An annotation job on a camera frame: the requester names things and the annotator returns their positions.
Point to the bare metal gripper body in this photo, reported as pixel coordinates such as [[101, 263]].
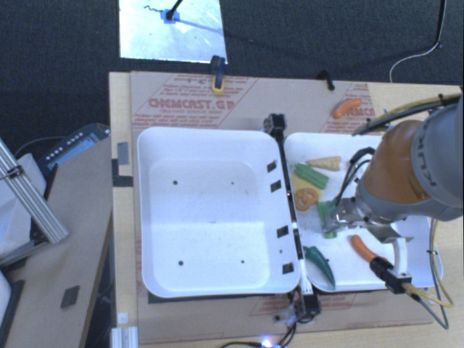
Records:
[[351, 213]]

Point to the green toy vegetable stick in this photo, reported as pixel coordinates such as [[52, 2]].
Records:
[[323, 210]]

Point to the white plastic tray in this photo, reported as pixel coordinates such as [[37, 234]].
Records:
[[210, 212], [348, 270]]

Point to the light green toy celery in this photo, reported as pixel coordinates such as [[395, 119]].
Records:
[[311, 175]]

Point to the orange toy sausage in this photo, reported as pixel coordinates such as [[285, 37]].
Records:
[[360, 248], [347, 108]]

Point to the dark green toy pepper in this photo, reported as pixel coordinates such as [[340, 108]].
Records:
[[320, 263]]

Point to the thin black and white rod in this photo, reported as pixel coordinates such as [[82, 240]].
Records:
[[291, 209]]

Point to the yellow toy slice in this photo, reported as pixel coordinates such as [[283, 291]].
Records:
[[298, 184]]

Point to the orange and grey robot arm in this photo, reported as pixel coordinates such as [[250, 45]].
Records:
[[395, 158]]

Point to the brown cardboard board red print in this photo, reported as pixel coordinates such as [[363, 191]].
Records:
[[253, 96]]

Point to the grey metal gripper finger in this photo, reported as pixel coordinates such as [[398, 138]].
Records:
[[337, 211], [329, 227]]

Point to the orange toy pretzel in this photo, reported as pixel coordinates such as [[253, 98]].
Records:
[[305, 198]]

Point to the beige toy corn cob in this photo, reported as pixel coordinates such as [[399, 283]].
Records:
[[326, 163]]

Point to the black cylinder on white bracket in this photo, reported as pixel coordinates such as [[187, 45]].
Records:
[[389, 271]]

